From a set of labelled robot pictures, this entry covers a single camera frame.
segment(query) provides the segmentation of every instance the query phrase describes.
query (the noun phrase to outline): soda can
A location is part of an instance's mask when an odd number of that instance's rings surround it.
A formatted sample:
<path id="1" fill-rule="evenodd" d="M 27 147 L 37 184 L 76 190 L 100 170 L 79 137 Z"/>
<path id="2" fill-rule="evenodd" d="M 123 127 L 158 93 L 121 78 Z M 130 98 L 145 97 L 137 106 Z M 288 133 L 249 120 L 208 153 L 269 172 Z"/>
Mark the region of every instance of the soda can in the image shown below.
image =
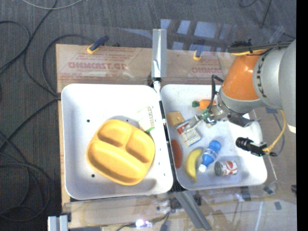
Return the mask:
<path id="1" fill-rule="evenodd" d="M 215 174 L 217 176 L 235 175 L 238 167 L 235 161 L 217 161 L 214 166 Z"/>

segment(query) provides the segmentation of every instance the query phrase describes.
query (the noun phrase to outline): water bottle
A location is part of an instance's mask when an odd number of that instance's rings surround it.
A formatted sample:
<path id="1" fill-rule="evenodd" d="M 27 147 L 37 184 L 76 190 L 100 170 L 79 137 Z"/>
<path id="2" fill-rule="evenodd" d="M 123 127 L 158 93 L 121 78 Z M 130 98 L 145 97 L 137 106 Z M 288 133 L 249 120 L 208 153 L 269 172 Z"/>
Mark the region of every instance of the water bottle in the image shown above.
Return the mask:
<path id="1" fill-rule="evenodd" d="M 206 148 L 202 155 L 202 163 L 199 166 L 199 171 L 204 173 L 207 169 L 207 166 L 214 162 L 217 157 L 218 152 L 220 151 L 221 144 L 212 140 L 209 146 Z"/>

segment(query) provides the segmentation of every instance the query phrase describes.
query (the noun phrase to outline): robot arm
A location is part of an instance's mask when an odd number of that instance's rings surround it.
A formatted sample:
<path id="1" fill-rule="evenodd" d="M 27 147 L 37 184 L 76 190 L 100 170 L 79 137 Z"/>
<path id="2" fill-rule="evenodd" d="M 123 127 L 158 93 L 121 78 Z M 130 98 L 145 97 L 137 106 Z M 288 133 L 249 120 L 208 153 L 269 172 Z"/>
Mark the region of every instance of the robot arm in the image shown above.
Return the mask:
<path id="1" fill-rule="evenodd" d="M 237 56 L 205 121 L 247 126 L 243 115 L 258 107 L 283 110 L 289 130 L 296 133 L 296 40 L 260 56 Z"/>

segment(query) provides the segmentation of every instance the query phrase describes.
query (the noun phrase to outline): blue clamp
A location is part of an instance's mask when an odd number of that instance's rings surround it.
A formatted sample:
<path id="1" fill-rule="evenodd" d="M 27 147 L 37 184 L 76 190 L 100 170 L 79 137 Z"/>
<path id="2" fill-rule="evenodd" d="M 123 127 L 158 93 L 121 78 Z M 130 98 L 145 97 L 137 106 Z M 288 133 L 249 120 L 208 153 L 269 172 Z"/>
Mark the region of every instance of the blue clamp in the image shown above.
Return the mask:
<path id="1" fill-rule="evenodd" d="M 109 39 L 108 36 L 101 37 L 99 40 L 97 40 L 94 44 L 91 44 L 87 51 L 90 54 L 93 54 L 94 52 L 98 51 L 101 45 L 104 45 L 105 42 Z"/>
<path id="2" fill-rule="evenodd" d="M 205 40 L 204 39 L 201 39 L 199 42 L 198 42 L 198 45 L 197 45 L 197 49 L 194 51 L 193 53 L 193 58 L 196 60 L 196 61 L 199 61 L 201 59 L 201 53 L 203 51 L 203 47 L 204 47 L 204 44 L 205 44 Z"/>

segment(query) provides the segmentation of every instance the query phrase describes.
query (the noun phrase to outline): gray carpet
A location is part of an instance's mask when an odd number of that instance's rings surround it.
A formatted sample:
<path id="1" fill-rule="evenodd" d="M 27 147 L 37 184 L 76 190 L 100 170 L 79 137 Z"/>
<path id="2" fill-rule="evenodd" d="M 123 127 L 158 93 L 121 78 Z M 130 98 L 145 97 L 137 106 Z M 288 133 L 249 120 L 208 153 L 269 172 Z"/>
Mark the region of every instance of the gray carpet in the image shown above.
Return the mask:
<path id="1" fill-rule="evenodd" d="M 52 7 L 56 0 L 26 1 Z M 56 7 L 75 1 L 58 0 Z M 242 0 L 242 5 L 253 1 Z M 167 29 L 169 49 L 189 50 L 200 38 L 209 51 L 226 51 L 240 40 L 257 45 L 294 39 L 296 0 L 272 0 L 260 27 L 267 3 L 257 0 L 243 7 L 240 0 L 85 0 L 51 11 L 21 0 L 0 0 L 0 230 L 47 230 L 47 217 L 62 211 L 55 43 L 88 45 L 91 41 L 81 36 L 96 40 L 108 35 L 107 46 L 151 48 L 154 28 Z M 30 44 L 18 56 L 27 45 L 27 31 Z"/>

